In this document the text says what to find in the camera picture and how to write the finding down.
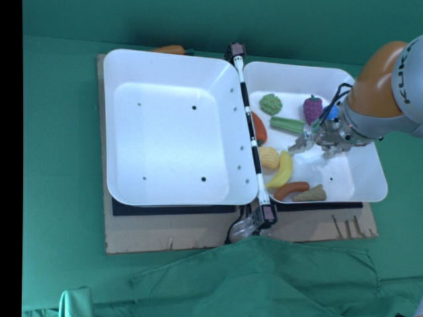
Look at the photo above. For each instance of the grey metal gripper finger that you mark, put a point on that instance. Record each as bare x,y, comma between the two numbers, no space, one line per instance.
331,152
301,143

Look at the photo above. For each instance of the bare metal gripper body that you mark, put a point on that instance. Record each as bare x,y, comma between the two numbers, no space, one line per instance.
332,136

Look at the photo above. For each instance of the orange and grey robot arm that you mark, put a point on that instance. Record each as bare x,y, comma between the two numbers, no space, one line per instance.
376,88

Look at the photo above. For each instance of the white plastic tray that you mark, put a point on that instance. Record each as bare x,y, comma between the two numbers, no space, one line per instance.
330,173
165,137

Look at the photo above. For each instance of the green celery stick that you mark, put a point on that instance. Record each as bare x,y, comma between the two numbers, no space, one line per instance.
287,125

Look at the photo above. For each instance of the blue round toy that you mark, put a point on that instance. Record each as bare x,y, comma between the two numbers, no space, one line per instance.
332,111

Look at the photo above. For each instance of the yellow banana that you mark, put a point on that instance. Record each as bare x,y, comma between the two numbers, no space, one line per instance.
285,172

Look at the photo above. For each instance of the purple grapes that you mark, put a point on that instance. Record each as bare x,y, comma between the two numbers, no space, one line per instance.
312,110

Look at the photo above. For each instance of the yellow corn cob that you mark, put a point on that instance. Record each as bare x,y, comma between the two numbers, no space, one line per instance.
269,158

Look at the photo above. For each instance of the orange red pepper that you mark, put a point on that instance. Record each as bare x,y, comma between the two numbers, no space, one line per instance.
260,129

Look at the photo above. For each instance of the orange sausage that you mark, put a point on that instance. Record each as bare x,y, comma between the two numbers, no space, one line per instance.
291,189

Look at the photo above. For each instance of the green grapes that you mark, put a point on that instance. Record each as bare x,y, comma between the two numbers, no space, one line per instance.
271,104

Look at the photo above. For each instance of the thin black and white rod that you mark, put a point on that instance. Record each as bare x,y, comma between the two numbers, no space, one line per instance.
250,124

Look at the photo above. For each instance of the brown cardboard board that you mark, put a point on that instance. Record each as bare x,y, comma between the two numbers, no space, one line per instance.
185,231

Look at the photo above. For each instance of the orange carrot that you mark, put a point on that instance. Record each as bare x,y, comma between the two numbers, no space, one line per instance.
168,49

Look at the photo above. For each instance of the pale green cloth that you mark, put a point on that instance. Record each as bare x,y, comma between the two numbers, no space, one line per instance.
74,302

